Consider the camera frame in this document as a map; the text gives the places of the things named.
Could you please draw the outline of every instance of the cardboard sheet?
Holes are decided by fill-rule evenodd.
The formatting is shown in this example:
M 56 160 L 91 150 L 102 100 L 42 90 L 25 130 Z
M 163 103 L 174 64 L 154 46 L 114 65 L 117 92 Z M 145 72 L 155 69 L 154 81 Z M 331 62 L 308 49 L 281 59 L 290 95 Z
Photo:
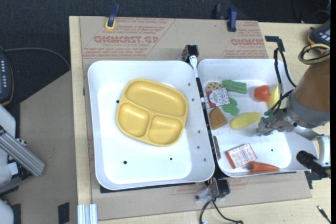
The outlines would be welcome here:
M 92 202 L 98 205 L 99 219 L 200 209 L 202 204 L 194 201 L 194 195 L 205 188 L 204 183 L 101 192 L 94 172 L 87 71 L 98 60 L 178 60 L 186 45 L 198 46 L 199 61 L 268 58 L 258 23 L 237 21 L 237 31 L 229 32 L 225 20 L 117 17 L 114 31 L 106 31 L 105 22 L 105 17 L 80 17 Z M 304 173 L 228 180 L 232 192 L 218 203 L 221 207 L 311 197 Z

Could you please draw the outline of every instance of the table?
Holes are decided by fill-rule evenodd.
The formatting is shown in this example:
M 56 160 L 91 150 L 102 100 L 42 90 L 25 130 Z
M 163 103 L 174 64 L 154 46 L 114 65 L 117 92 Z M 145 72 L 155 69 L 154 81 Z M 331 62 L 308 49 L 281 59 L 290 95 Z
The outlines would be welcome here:
M 297 60 L 297 54 L 307 44 L 310 26 L 304 24 L 259 23 L 263 36 L 279 36 L 286 46 L 286 61 L 294 82 L 298 82 L 307 68 Z M 88 141 L 86 131 L 85 98 L 83 96 L 83 72 L 80 44 L 80 18 L 69 17 L 70 50 L 72 65 L 72 93 L 74 107 L 76 173 L 78 204 L 92 203 L 90 189 L 90 170 L 88 160 Z M 265 42 L 271 58 L 276 44 Z M 319 127 L 317 132 L 330 135 L 330 124 Z M 320 205 L 331 215 L 331 184 L 329 179 L 313 182 L 312 198 L 304 200 L 273 202 L 262 205 L 237 206 L 223 209 L 228 218 L 242 219 L 244 223 L 323 223 L 324 218 L 316 206 Z M 135 218 L 100 221 L 99 223 L 198 223 L 199 211 L 162 214 Z M 204 213 L 209 223 L 223 223 L 215 209 Z

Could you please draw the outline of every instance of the white tray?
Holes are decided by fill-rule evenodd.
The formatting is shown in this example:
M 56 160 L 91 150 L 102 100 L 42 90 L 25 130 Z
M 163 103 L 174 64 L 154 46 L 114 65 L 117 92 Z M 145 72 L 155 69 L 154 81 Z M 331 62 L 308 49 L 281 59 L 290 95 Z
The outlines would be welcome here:
M 279 72 L 285 93 L 291 90 L 292 86 L 287 80 L 284 65 L 280 61 Z M 257 86 L 267 84 L 272 90 L 278 83 L 273 59 L 206 59 L 199 63 L 198 73 L 203 87 L 212 81 L 234 80 L 247 83 L 247 94 L 229 92 L 229 96 L 238 103 L 239 114 L 259 112 L 263 116 L 268 110 L 268 105 L 266 102 L 254 99 L 254 89 Z M 280 168 L 278 173 L 307 170 L 296 160 L 296 155 L 300 150 L 317 156 L 313 141 L 307 140 L 295 132 L 279 133 L 274 131 L 267 136 L 258 136 L 256 134 L 258 122 L 246 128 L 235 130 L 229 126 L 234 116 L 224 111 L 223 114 L 228 119 L 228 124 L 212 131 L 212 135 L 216 136 L 218 141 L 217 150 L 220 153 L 217 152 L 217 156 L 220 156 L 218 157 L 218 165 L 230 177 L 256 175 L 244 167 L 233 169 L 225 156 L 226 151 L 246 143 L 250 143 L 255 151 L 256 161 L 278 166 Z
M 188 101 L 177 143 L 159 147 L 124 135 L 116 123 L 117 100 L 133 79 L 181 91 Z M 214 172 L 208 131 L 190 65 L 182 61 L 97 61 L 88 70 L 98 182 L 111 190 L 207 181 Z

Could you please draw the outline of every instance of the blue clamp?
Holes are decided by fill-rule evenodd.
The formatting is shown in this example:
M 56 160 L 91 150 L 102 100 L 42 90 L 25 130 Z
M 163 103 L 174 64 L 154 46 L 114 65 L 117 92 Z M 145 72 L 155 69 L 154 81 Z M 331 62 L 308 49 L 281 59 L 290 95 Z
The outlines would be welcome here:
M 105 23 L 106 30 L 108 30 L 108 31 L 114 30 L 114 28 L 116 26 L 115 25 L 116 24 L 115 17 L 118 14 L 118 10 L 119 10 L 119 4 L 113 4 L 110 17 L 107 18 L 106 23 Z
M 228 22 L 227 22 L 227 30 L 229 32 L 235 32 L 236 29 L 236 19 L 237 19 L 237 10 L 234 6 L 230 7 L 227 10 L 227 18 L 228 18 Z

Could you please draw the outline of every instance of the yellow plate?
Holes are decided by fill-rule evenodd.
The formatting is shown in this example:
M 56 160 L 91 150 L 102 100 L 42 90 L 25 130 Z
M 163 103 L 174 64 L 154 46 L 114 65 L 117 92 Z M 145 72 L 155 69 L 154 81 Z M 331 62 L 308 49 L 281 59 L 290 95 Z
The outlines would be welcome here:
M 188 115 L 185 96 L 164 84 L 136 79 L 122 92 L 117 125 L 126 135 L 156 146 L 170 146 L 182 135 Z

